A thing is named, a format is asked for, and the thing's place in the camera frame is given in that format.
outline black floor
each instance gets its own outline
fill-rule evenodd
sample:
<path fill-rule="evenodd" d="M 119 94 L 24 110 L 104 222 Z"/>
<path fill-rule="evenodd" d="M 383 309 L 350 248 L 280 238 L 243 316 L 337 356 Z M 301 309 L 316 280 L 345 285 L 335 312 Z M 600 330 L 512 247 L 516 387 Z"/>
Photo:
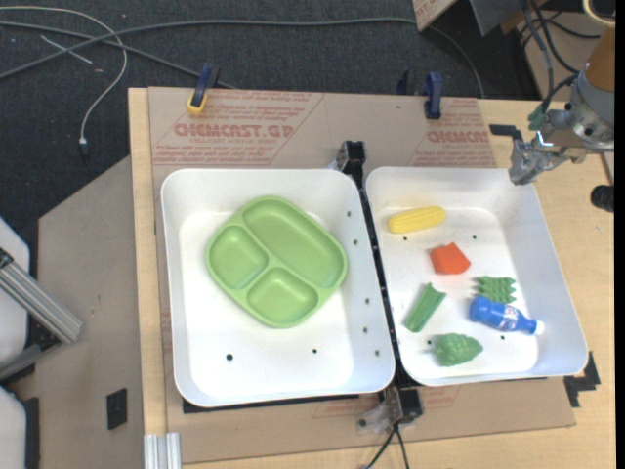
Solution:
<path fill-rule="evenodd" d="M 459 0 L 423 33 L 394 21 L 414 20 L 411 0 L 2 1 L 5 7 L 85 13 L 116 31 L 176 23 L 120 39 L 185 69 L 130 52 L 119 83 L 86 123 L 85 158 L 78 145 L 81 124 L 119 73 L 121 49 L 99 42 L 75 50 L 80 58 L 65 54 L 20 70 L 56 53 L 50 41 L 69 47 L 84 38 L 7 21 L 90 36 L 106 31 L 67 12 L 0 9 L 0 217 L 27 241 L 39 217 L 128 154 L 127 89 L 193 87 L 207 61 L 221 68 L 222 82 L 241 89 L 394 94 L 412 69 L 424 81 L 428 72 L 440 72 L 446 96 L 538 99 L 515 33 L 496 29 L 482 37 L 468 0 Z M 571 10 L 569 1 L 557 5 Z M 316 26 L 189 23 L 362 18 L 389 19 Z"/>

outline green plate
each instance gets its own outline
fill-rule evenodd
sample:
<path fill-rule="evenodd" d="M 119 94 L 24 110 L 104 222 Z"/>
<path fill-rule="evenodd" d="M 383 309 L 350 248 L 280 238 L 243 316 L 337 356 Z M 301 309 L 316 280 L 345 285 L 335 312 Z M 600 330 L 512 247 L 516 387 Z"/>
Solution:
<path fill-rule="evenodd" d="M 318 310 L 348 269 L 341 244 L 279 196 L 256 198 L 211 237 L 206 266 L 217 284 L 263 323 L 295 326 Z"/>

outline bottle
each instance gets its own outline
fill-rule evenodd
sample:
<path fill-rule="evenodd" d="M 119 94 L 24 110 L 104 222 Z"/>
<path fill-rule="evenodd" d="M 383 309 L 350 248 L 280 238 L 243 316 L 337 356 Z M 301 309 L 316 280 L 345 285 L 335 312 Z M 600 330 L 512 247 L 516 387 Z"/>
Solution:
<path fill-rule="evenodd" d="M 514 306 L 492 302 L 481 295 L 471 303 L 469 318 L 503 331 L 524 330 L 533 335 L 540 335 L 545 329 L 545 323 L 531 320 Z"/>

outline wooden table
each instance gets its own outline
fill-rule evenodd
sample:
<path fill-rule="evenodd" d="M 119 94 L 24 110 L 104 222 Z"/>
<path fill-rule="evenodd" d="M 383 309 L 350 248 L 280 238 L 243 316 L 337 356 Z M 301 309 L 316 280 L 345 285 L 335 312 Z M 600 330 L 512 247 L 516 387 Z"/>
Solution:
<path fill-rule="evenodd" d="M 535 102 L 480 100 L 486 124 L 523 129 Z M 154 235 L 150 137 L 146 89 L 129 91 L 130 140 L 138 264 L 143 407 L 146 434 L 167 432 L 158 271 Z M 532 134 L 522 130 L 527 140 Z M 511 140 L 489 135 L 496 164 L 508 167 Z M 602 160 L 589 156 L 580 165 L 567 163 L 542 174 L 535 183 L 579 320 L 601 378 L 597 391 L 580 395 L 576 425 L 545 431 L 493 434 L 407 444 L 412 467 L 615 467 L 614 269 L 613 214 L 594 207 L 590 191 L 606 184 Z M 378 447 L 334 449 L 289 455 L 187 464 L 197 468 L 359 468 Z M 377 468 L 403 467 L 401 452 L 392 444 Z"/>

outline yellow corn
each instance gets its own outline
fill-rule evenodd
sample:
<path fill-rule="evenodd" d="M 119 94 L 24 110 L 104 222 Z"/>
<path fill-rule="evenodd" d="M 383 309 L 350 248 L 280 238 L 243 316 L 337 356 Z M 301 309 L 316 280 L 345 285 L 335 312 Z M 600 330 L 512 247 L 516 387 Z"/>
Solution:
<path fill-rule="evenodd" d="M 391 216 L 387 226 L 391 233 L 410 233 L 438 226 L 446 217 L 444 208 L 436 205 L 412 208 Z"/>

